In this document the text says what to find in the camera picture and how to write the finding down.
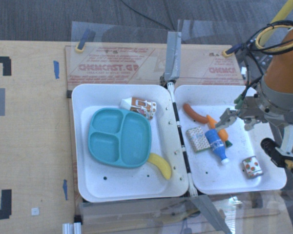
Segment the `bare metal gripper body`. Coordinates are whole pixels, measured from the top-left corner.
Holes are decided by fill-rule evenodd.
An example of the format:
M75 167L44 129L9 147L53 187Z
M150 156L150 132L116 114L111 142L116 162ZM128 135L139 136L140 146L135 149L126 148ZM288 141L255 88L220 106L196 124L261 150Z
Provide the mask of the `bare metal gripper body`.
M237 109L241 119L256 119L257 124L270 123L275 127L293 125L293 102L288 96L269 99L265 95L247 96Z

